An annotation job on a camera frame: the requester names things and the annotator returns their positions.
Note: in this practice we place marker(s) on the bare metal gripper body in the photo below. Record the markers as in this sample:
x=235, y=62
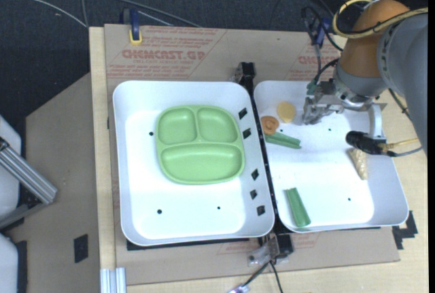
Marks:
x=328, y=94

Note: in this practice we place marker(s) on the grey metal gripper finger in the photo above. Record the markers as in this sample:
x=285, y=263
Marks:
x=308, y=115
x=321, y=115

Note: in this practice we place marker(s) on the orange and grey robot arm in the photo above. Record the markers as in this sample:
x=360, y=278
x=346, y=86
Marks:
x=401, y=53

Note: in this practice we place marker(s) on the yellow potato crisp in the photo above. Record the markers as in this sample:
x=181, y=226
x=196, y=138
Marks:
x=286, y=111

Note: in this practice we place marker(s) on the green bean pod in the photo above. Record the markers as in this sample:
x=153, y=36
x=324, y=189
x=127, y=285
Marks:
x=283, y=140

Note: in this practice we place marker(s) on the orange pretzel biscuit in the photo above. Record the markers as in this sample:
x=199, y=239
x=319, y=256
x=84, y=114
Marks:
x=269, y=126

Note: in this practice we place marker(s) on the white plastic tray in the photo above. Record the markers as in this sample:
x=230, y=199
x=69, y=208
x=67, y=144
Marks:
x=190, y=210
x=326, y=176

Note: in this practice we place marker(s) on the green celery stick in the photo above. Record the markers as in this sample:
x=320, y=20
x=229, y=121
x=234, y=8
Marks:
x=298, y=208

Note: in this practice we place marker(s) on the green divided plate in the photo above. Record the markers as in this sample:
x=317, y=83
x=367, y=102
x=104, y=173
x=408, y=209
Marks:
x=200, y=155

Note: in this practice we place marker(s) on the brown cardboard board red print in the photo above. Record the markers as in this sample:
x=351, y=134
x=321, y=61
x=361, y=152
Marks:
x=204, y=53

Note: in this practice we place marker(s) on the black cylinder on white bracket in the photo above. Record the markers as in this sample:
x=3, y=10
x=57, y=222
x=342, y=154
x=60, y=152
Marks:
x=362, y=142

